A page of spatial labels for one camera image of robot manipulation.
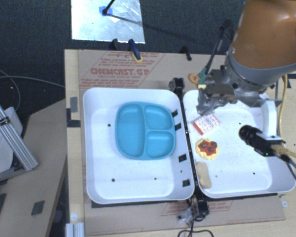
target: black carpet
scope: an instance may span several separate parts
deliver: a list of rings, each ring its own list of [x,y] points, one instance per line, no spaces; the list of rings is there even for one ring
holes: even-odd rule
[[[237,24],[242,1],[140,0],[146,44],[140,51],[211,52],[224,19]],[[222,51],[228,47],[226,42]],[[28,76],[64,85],[64,49],[108,49],[107,42],[71,39],[71,0],[0,0],[0,69],[11,76]],[[62,88],[15,79],[22,101],[18,115],[28,116],[65,97]],[[13,84],[0,79],[0,104],[15,106]]]

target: blue plate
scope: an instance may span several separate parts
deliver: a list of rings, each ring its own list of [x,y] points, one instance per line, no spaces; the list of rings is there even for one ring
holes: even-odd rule
[[[172,114],[157,104],[123,104],[116,115],[115,140],[118,150],[126,157],[166,158],[176,143]]]

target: silver reflective sheet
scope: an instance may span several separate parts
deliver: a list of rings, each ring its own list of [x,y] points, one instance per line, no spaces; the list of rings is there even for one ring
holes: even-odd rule
[[[111,0],[72,0],[72,38],[145,43],[139,0],[115,0],[107,16],[105,8]]]

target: pizza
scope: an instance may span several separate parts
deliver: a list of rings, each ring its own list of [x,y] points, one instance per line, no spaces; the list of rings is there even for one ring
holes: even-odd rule
[[[196,142],[195,150],[199,156],[206,160],[213,160],[219,153],[217,143],[209,139],[200,139]]]

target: dark floor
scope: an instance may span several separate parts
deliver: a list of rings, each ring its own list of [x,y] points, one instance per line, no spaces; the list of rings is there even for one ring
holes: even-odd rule
[[[243,1],[140,0],[146,44],[140,51],[211,53],[220,24],[237,25]],[[226,51],[225,43],[222,52]],[[71,39],[71,0],[0,0],[0,69],[11,76],[35,77],[64,85],[64,49],[108,49],[108,42]],[[23,124],[30,114],[65,97],[63,88],[15,79],[20,88],[18,115]],[[0,104],[17,106],[15,86],[0,79]],[[64,212],[66,189],[58,209]],[[64,217],[51,236],[63,236]]]

